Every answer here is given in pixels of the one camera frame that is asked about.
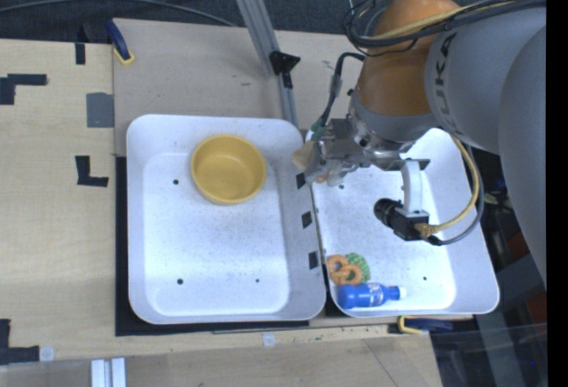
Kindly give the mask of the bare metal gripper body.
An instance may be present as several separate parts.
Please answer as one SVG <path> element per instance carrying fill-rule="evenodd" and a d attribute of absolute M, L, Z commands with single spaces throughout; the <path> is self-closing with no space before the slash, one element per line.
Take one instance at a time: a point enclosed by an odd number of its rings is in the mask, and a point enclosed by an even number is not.
<path fill-rule="evenodd" d="M 399 170 L 401 155 L 414 145 L 379 136 L 355 118 L 332 119 L 317 142 L 317 165 L 351 171 L 375 166 L 381 170 Z"/>

